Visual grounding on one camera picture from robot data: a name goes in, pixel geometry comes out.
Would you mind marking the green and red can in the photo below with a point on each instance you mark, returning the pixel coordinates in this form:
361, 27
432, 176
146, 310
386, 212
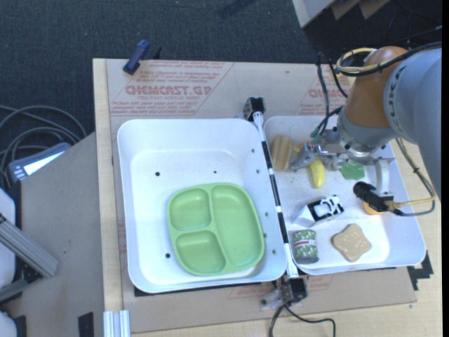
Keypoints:
306, 246

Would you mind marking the green toy lettuce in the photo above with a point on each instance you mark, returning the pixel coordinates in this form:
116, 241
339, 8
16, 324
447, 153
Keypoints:
352, 170

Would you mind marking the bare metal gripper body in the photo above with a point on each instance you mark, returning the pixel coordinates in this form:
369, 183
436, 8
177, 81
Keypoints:
361, 153

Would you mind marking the thin black and white rod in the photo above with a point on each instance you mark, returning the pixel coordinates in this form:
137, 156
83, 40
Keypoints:
276, 202

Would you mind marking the tan biscuit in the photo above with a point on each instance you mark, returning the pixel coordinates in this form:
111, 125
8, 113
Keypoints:
351, 242

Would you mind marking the green divided plate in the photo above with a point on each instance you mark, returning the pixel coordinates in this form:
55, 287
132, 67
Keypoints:
231, 223

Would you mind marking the yellow banana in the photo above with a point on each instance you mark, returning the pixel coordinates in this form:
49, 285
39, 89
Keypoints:
318, 176

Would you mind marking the brown cardboard board red print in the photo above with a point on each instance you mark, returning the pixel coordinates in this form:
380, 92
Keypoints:
210, 100

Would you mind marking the orange round toy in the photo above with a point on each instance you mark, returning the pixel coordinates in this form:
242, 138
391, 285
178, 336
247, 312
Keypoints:
370, 210

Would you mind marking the white plastic tray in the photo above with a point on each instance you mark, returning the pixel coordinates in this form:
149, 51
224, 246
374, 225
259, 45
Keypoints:
393, 244
175, 146

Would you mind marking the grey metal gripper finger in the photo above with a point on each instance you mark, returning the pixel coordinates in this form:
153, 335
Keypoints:
334, 163
302, 160

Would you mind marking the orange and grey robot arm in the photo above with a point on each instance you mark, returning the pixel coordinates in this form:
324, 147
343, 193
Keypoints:
410, 97

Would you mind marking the tan toy bread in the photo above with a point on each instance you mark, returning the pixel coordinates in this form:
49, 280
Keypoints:
280, 153

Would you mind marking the black and white carton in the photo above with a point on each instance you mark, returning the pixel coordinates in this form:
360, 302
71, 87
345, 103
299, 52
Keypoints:
321, 211

